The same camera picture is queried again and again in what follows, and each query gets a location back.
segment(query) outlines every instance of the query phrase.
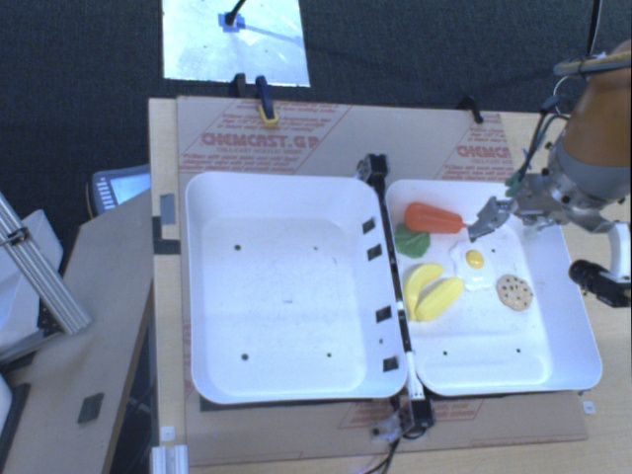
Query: black bracket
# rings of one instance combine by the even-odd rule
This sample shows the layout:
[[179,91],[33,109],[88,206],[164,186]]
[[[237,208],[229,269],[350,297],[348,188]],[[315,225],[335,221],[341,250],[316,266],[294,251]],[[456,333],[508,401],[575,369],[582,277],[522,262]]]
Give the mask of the black bracket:
[[105,395],[103,393],[97,393],[83,399],[83,403],[81,404],[81,411],[79,412],[79,418],[77,418],[77,423],[79,425],[91,422],[99,418],[99,415],[101,414],[101,404],[103,403],[104,396]]
[[180,241],[162,238],[162,220],[160,216],[151,218],[154,239],[154,255],[180,255]]
[[[379,200],[380,212],[382,215],[382,224],[384,229],[384,237],[386,239],[386,248],[391,266],[391,275],[393,278],[393,287],[395,298],[397,301],[403,302],[402,282],[399,277],[397,268],[397,255],[395,253],[395,244],[393,242],[393,230],[391,227],[388,206],[386,205],[386,176],[388,175],[388,161],[386,155],[368,154],[361,160],[356,167],[355,176],[371,186],[377,193]],[[408,321],[406,313],[403,310],[397,311],[400,331],[402,334],[402,343],[404,352],[409,353],[413,350],[411,344],[410,332],[408,330]],[[396,368],[397,358],[388,358],[383,361],[383,370],[391,370]],[[394,437],[401,435],[408,438],[421,436],[427,429],[435,424],[435,413],[433,411],[433,403],[430,399],[426,400],[408,400],[406,405],[400,409],[399,399],[394,397],[395,414],[385,422],[378,424],[374,429],[374,436],[387,438],[392,441]]]
[[610,307],[630,307],[630,276],[625,282],[608,278],[609,272],[599,264],[577,260],[569,268],[569,277],[584,291]]
[[481,116],[481,112],[478,109],[478,104],[476,103],[476,100],[474,100],[474,97],[465,95],[457,104],[456,109],[471,111],[472,116],[474,117],[474,120],[477,122],[477,124],[481,124],[484,121],[483,117]]
[[228,85],[228,96],[241,99],[246,96],[246,74],[236,74],[232,82]]

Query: toy carrot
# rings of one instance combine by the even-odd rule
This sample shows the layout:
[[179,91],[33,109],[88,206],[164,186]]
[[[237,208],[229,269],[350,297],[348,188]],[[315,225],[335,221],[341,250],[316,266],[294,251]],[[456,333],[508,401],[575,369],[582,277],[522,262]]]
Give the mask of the toy carrot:
[[417,201],[406,207],[404,223],[413,232],[428,233],[458,233],[466,226],[458,214]]

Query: plastic toy food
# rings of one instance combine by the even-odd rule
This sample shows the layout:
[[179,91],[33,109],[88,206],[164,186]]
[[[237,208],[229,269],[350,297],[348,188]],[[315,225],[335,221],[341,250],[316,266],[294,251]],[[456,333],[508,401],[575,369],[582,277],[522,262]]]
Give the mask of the plastic toy food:
[[458,214],[421,202],[406,207],[404,223],[413,232],[429,233],[458,233],[466,226]]
[[465,261],[467,262],[467,265],[469,265],[472,269],[481,269],[485,264],[483,255],[481,255],[480,251],[477,251],[475,249],[471,249],[467,253],[465,253]]
[[404,223],[395,227],[395,249],[410,258],[421,258],[431,245],[431,234],[412,232]]
[[408,318],[415,320],[415,309],[419,303],[419,296],[424,286],[443,274],[440,264],[422,264],[413,269],[404,281],[404,305],[408,311]]
[[533,299],[531,287],[517,276],[502,276],[496,283],[496,291],[501,302],[514,311],[527,309]]
[[440,282],[422,299],[415,309],[419,321],[430,321],[441,314],[463,291],[463,281],[459,277],[449,277]]

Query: toy fried egg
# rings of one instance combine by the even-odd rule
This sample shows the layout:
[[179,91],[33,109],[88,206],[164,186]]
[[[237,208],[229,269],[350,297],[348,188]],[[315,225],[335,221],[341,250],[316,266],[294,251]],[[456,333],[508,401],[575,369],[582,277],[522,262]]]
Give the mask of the toy fried egg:
[[460,277],[465,289],[492,287],[496,284],[496,272],[483,246],[476,242],[457,242],[449,251],[454,265],[454,275]]

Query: egg yolk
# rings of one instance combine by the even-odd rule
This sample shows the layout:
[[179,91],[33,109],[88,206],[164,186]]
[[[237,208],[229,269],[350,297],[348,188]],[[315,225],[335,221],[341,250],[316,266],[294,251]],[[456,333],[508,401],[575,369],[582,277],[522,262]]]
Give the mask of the egg yolk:
[[471,249],[467,253],[465,253],[465,261],[467,265],[469,265],[472,269],[481,269],[485,261],[483,260],[483,255],[479,251],[475,249]]

